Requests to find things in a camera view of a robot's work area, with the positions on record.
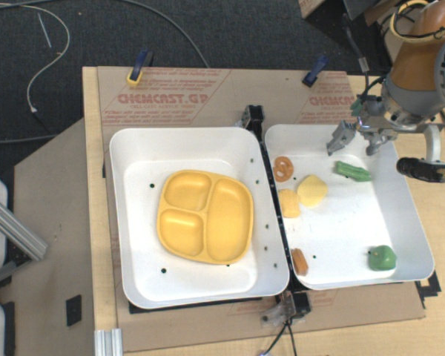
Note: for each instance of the white plastic tray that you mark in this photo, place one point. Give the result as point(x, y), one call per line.
point(350, 217)
point(193, 217)

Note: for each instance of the yellow waffle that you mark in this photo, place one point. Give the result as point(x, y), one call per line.
point(289, 203)

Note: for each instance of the green bean pod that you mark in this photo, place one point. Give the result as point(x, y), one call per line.
point(353, 171)

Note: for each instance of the pale yellow wedge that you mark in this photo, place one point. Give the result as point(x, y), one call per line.
point(312, 190)

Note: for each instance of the brown cardboard board red print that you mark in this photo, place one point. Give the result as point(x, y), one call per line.
point(193, 98)

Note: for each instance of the black cylinder on white bracket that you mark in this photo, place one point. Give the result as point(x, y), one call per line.
point(426, 163)

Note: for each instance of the green pepper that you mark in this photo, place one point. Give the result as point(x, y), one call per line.
point(382, 258)

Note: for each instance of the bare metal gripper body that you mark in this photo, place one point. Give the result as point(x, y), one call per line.
point(382, 119)

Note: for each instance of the yellow divided plate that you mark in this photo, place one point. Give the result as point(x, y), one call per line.
point(205, 216)

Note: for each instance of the brown pretzel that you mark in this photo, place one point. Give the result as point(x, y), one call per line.
point(283, 169)

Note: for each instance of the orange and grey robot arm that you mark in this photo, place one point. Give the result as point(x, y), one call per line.
point(417, 65)

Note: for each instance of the thin black rod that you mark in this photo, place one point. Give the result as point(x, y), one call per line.
point(276, 206)

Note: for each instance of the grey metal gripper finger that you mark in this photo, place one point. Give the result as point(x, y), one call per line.
point(374, 146)
point(340, 139)

